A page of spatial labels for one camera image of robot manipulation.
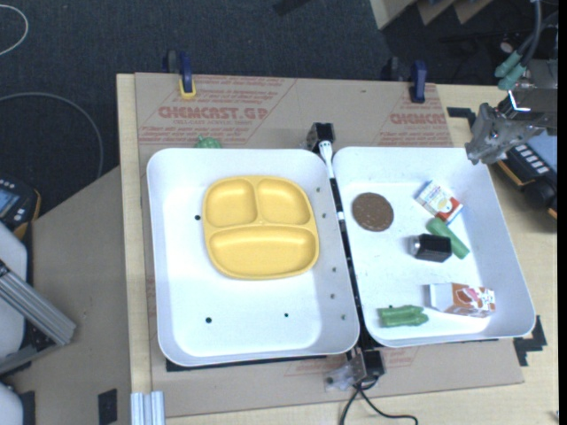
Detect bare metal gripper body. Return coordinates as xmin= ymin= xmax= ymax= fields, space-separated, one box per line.
xmin=498 ymin=58 xmax=558 ymax=128

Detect small white and red carton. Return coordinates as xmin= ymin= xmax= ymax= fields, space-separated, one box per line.
xmin=415 ymin=180 xmax=464 ymax=226

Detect green cylinder bottle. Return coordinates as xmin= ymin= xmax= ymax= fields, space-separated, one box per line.
xmin=426 ymin=217 xmax=471 ymax=260

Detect black box with silver end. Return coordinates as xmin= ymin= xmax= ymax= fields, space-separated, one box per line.
xmin=407 ymin=233 xmax=454 ymax=264

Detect brown round biscuit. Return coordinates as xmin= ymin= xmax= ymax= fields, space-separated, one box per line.
xmin=352 ymin=192 xmax=395 ymax=233

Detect white and orange carton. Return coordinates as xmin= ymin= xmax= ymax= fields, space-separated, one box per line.
xmin=421 ymin=282 xmax=497 ymax=320

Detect thin black and white rod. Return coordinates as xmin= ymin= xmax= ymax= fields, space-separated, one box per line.
xmin=317 ymin=141 xmax=366 ymax=352

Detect white plastic tray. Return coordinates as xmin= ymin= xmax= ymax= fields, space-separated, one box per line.
xmin=330 ymin=145 xmax=537 ymax=349
xmin=145 ymin=147 xmax=361 ymax=367

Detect green asparagus bunch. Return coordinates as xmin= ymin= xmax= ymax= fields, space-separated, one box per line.
xmin=377 ymin=305 xmax=431 ymax=328

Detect brown cardboard board red print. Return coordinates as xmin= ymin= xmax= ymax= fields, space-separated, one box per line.
xmin=134 ymin=72 xmax=526 ymax=418

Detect yellow divided plate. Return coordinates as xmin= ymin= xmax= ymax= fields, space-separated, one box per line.
xmin=201 ymin=175 xmax=321 ymax=281

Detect green toy vegetable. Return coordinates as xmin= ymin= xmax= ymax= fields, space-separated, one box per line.
xmin=193 ymin=134 xmax=223 ymax=151

